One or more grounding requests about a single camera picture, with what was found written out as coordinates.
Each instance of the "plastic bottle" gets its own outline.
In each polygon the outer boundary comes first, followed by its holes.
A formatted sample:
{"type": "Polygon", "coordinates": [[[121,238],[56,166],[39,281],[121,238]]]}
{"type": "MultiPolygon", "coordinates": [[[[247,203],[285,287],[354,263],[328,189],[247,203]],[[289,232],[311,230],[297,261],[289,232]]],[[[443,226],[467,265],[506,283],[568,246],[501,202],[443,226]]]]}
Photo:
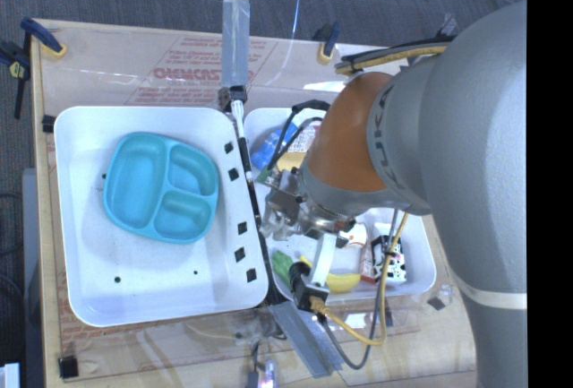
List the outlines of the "plastic bottle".
{"type": "MultiPolygon", "coordinates": [[[[275,130],[271,133],[265,142],[261,145],[261,147],[251,154],[251,163],[259,170],[264,169],[267,164],[272,159],[273,154],[275,153],[275,148],[277,147],[278,138],[280,137],[280,133],[282,132],[282,128],[275,130]]],[[[285,147],[288,140],[291,139],[293,134],[296,132],[296,125],[292,122],[288,125],[286,129],[285,138],[283,139],[283,143],[281,144],[281,148],[285,147]]]]}

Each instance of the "white container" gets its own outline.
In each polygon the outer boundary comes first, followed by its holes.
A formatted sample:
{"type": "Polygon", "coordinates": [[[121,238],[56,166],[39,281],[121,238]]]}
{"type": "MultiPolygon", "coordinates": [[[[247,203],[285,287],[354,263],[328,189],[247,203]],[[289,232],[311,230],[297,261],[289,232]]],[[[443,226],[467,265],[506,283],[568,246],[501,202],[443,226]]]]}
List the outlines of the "white container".
{"type": "MultiPolygon", "coordinates": [[[[244,130],[249,144],[249,151],[257,151],[269,134],[277,129],[281,129],[290,113],[290,109],[283,108],[261,108],[249,113],[244,121],[244,130]]],[[[300,121],[305,118],[314,116],[324,116],[324,111],[305,109],[295,117],[294,121],[300,124],[300,121]]],[[[258,175],[259,170],[255,169],[253,176],[256,178],[258,175]]],[[[265,196],[268,193],[269,188],[267,186],[261,184],[256,185],[257,201],[261,214],[264,213],[265,196]]],[[[357,218],[357,220],[366,221],[366,219],[368,219],[369,222],[373,224],[383,224],[389,227],[393,214],[394,210],[389,208],[372,209],[362,217],[357,218]]],[[[403,213],[400,212],[398,215],[398,223],[402,214],[403,213]]],[[[402,232],[401,242],[406,259],[406,281],[388,280],[386,288],[387,296],[423,293],[432,287],[436,279],[436,267],[421,217],[408,215],[406,225],[402,232]]],[[[316,252],[316,246],[316,240],[302,235],[293,235],[288,240],[275,240],[273,237],[267,238],[267,249],[270,258],[275,250],[280,250],[290,255],[294,261],[297,261],[301,254],[312,261],[316,252]]],[[[347,247],[337,249],[330,271],[332,273],[358,272],[360,258],[361,249],[356,246],[349,244],[347,247]]],[[[280,292],[292,300],[289,286],[274,272],[273,276],[280,292]]],[[[376,297],[376,289],[376,285],[361,280],[350,292],[331,293],[327,302],[329,304],[336,304],[342,301],[374,298],[376,297]]]]}
{"type": "Polygon", "coordinates": [[[265,298],[269,281],[235,128],[224,114],[76,107],[57,117],[55,138],[69,300],[83,322],[112,326],[207,315],[252,308],[265,298]],[[202,239],[157,241],[117,227],[104,213],[103,176],[118,142],[133,132],[170,136],[215,161],[218,204],[202,239]]]}

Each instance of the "white tape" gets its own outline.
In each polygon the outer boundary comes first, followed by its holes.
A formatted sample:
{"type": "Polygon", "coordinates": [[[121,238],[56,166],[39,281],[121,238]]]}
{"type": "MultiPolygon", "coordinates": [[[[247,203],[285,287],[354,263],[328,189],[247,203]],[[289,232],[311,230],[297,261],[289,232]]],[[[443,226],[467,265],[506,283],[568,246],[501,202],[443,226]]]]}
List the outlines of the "white tape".
{"type": "Polygon", "coordinates": [[[451,273],[459,289],[474,302],[482,306],[505,308],[508,310],[527,310],[526,292],[482,291],[465,283],[453,271],[451,271],[451,273]]]}

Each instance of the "blue plastic plate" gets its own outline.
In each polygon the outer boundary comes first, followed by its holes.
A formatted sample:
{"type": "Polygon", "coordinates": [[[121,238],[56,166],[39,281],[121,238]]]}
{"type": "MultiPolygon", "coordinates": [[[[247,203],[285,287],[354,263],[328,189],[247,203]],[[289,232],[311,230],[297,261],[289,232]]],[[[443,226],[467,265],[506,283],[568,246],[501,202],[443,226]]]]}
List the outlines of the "blue plastic plate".
{"type": "Polygon", "coordinates": [[[217,209],[218,170],[204,152],[159,134],[127,134],[104,185],[106,215],[119,227],[170,243],[209,230],[217,209]]]}

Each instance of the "blue clamp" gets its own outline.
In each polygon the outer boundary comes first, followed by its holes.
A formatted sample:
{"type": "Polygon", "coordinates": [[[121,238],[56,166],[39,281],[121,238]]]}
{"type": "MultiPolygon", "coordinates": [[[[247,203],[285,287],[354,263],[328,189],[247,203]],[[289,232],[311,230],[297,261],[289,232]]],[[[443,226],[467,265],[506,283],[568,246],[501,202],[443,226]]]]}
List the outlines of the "blue clamp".
{"type": "Polygon", "coordinates": [[[13,42],[4,41],[0,43],[0,64],[8,66],[10,75],[18,80],[18,91],[14,107],[14,117],[17,119],[20,119],[26,81],[30,78],[31,37],[38,39],[42,47],[56,58],[62,57],[66,51],[64,44],[59,43],[50,31],[32,19],[25,17],[21,21],[20,26],[26,32],[23,48],[13,42]]]}
{"type": "Polygon", "coordinates": [[[16,46],[13,42],[3,42],[0,44],[0,63],[8,66],[10,75],[18,79],[14,117],[20,119],[24,88],[26,81],[30,78],[30,57],[23,48],[16,46]]]}
{"type": "Polygon", "coordinates": [[[61,42],[58,42],[58,40],[54,38],[54,35],[38,22],[31,18],[24,17],[20,23],[20,27],[26,31],[24,48],[28,49],[28,52],[30,52],[30,36],[33,36],[42,43],[45,50],[56,58],[64,56],[65,51],[67,50],[66,46],[61,42]]]}
{"type": "Polygon", "coordinates": [[[321,49],[319,50],[319,59],[328,63],[334,56],[334,46],[337,43],[338,35],[340,34],[340,25],[334,22],[332,25],[326,24],[314,34],[312,40],[321,41],[321,49]]]}

